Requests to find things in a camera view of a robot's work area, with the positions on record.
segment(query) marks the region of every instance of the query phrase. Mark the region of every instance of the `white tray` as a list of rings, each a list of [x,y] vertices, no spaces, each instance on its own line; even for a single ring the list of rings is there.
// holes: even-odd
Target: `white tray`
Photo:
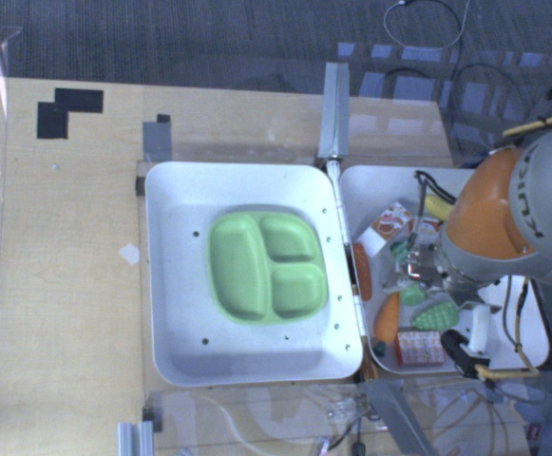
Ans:
[[[413,214],[416,213],[419,200],[419,186],[413,177],[414,167],[386,167],[386,166],[363,166],[358,165],[346,170],[341,179],[341,193],[345,202],[348,225],[352,240],[357,239],[372,222],[385,211],[393,202],[402,202]],[[445,189],[454,195],[458,195],[467,179],[474,172],[465,169],[435,169],[426,168]],[[381,289],[381,282],[384,274],[393,267],[393,260],[383,260],[381,263],[371,262],[372,276],[372,298],[364,303],[364,317],[367,323],[367,333],[372,335],[372,323],[385,296]],[[516,303],[521,291],[523,280],[514,278],[512,295],[507,313],[508,328],[514,333],[514,317]],[[479,295],[490,304],[504,304],[506,281],[503,280],[499,286],[489,286],[482,289]],[[400,325],[409,326],[410,320],[417,307],[401,305]],[[471,332],[471,312],[461,311],[460,322],[455,330],[466,337]],[[547,358],[549,352],[548,337],[543,326],[537,300],[533,292],[527,296],[521,318],[521,339],[525,354],[534,366],[541,365]],[[498,369],[523,368],[523,362],[519,355],[514,352],[512,344],[505,338],[502,323],[502,312],[491,316],[490,332],[486,345],[487,353],[491,356],[490,367]],[[390,347],[382,358],[374,359],[388,371],[398,374],[409,373],[442,373],[455,371],[452,361],[448,360],[441,366],[430,367],[405,367],[399,366],[394,350]]]
[[[153,352],[165,380],[194,387],[339,379],[357,370],[362,345],[325,174],[303,165],[165,162],[149,172],[145,191]],[[296,213],[314,227],[329,286],[316,315],[249,326],[215,305],[207,233],[219,216],[250,209]]]

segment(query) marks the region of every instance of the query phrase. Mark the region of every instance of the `white paper scrap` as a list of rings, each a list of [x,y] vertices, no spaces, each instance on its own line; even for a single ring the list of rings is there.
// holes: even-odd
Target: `white paper scrap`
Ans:
[[[130,265],[136,265],[141,260],[141,252],[138,247],[128,243],[125,245],[119,252],[119,254],[125,259]]]

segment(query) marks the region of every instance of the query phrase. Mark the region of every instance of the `small box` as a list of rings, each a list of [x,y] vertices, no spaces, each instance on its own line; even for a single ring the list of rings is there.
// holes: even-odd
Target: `small box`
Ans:
[[[402,230],[410,233],[412,223],[413,215],[402,204],[395,202],[360,235],[358,242],[362,243],[369,257],[375,257]]]
[[[447,354],[437,331],[400,330],[394,341],[398,365],[442,365]]]
[[[440,221],[434,218],[423,218],[417,232],[417,241],[424,245],[430,245],[438,240]]]

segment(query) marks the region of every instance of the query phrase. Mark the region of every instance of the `green plate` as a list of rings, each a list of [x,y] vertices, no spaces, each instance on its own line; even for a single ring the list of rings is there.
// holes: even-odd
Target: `green plate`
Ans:
[[[219,309],[238,322],[297,321],[326,305],[324,258],[315,231],[289,213],[218,218],[208,238],[208,272]]]

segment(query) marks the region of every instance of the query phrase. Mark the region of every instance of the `toy carrot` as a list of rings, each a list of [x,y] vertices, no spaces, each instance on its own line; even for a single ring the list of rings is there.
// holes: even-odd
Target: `toy carrot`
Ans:
[[[355,260],[355,270],[358,274],[360,296],[366,302],[371,300],[372,297],[371,265],[369,265],[369,258],[362,243],[355,243],[353,245],[353,259]]]
[[[399,317],[400,294],[393,293],[385,300],[374,320],[373,331],[377,344],[373,347],[373,351],[377,356],[383,356],[385,344],[396,339]]]

